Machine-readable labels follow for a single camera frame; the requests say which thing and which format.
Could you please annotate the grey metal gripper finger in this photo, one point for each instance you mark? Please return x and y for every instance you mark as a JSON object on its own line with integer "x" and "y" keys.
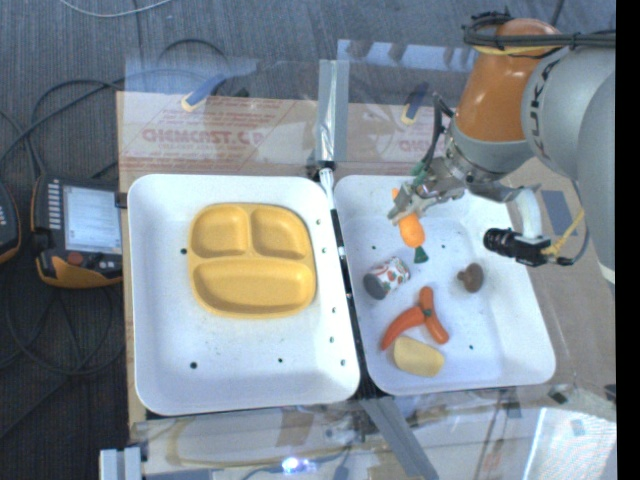
{"x": 426, "y": 204}
{"x": 401, "y": 208}

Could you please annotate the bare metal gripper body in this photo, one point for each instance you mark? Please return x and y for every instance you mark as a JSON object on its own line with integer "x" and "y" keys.
{"x": 444, "y": 177}

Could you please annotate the orange carrot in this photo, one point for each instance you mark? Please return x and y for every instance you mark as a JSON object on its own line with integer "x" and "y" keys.
{"x": 413, "y": 230}

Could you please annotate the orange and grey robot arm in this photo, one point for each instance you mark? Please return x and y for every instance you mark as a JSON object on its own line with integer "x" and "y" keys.
{"x": 560, "y": 118}

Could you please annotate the white can with red print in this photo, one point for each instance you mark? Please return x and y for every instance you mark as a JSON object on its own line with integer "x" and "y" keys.
{"x": 392, "y": 274}

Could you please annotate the brown mushroom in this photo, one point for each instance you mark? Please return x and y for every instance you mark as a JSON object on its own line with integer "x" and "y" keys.
{"x": 471, "y": 278}

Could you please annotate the orange chili pepper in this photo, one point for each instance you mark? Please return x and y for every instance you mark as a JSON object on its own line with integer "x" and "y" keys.
{"x": 402, "y": 322}

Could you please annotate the orange sausage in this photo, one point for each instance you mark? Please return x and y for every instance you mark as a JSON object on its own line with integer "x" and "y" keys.
{"x": 436, "y": 329}

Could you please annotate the white plastic tray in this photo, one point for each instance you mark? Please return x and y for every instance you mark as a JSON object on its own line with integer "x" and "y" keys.
{"x": 240, "y": 368}
{"x": 500, "y": 328}

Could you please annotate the yellow potato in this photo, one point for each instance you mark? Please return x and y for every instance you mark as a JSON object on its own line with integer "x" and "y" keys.
{"x": 417, "y": 358}

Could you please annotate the yellow divided plate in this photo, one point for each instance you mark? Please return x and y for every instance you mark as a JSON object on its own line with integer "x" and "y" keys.
{"x": 252, "y": 278}

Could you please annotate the brown cardboard board red print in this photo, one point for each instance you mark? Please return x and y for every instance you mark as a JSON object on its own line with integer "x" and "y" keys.
{"x": 210, "y": 138}

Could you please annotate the black cylinder on white bracket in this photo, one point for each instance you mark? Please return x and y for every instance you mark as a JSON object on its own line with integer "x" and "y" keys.
{"x": 515, "y": 245}

